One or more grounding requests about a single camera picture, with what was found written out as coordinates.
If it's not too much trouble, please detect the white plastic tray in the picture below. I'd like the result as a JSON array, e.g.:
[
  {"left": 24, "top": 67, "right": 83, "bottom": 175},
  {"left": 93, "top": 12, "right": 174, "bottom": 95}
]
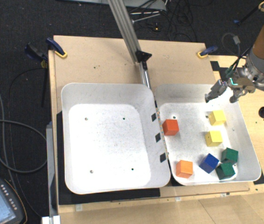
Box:
[
  {"left": 60, "top": 82, "right": 171, "bottom": 195},
  {"left": 154, "top": 83, "right": 262, "bottom": 187}
]

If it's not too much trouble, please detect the light orange cube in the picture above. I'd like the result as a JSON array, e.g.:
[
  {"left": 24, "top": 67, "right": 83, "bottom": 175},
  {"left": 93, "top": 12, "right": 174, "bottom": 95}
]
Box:
[{"left": 175, "top": 160, "right": 194, "bottom": 179}]

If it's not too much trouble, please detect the yellow cube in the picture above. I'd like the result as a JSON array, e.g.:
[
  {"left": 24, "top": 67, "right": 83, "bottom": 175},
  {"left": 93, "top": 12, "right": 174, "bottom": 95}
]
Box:
[
  {"left": 208, "top": 109, "right": 228, "bottom": 126},
  {"left": 204, "top": 130, "right": 224, "bottom": 147}
]

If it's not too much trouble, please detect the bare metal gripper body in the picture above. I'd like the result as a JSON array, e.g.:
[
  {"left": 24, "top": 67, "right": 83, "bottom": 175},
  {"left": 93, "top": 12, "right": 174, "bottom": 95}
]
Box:
[{"left": 227, "top": 66, "right": 264, "bottom": 93}]

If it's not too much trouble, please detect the red-orange cube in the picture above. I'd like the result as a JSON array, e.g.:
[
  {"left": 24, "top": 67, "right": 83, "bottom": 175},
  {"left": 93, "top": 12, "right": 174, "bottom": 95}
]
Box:
[{"left": 162, "top": 119, "right": 180, "bottom": 136}]

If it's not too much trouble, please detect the green cube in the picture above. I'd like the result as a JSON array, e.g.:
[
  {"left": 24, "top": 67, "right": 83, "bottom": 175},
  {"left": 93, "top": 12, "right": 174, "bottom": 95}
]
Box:
[
  {"left": 215, "top": 162, "right": 236, "bottom": 181},
  {"left": 220, "top": 147, "right": 239, "bottom": 166}
]

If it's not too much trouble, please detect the blue cube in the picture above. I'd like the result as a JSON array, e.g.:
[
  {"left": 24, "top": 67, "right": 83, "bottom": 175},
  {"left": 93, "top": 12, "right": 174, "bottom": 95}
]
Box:
[{"left": 199, "top": 153, "right": 220, "bottom": 174}]

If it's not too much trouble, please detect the pale wood board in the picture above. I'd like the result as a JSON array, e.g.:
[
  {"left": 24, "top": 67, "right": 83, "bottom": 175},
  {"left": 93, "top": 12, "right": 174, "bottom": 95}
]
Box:
[{"left": 53, "top": 35, "right": 250, "bottom": 214}]

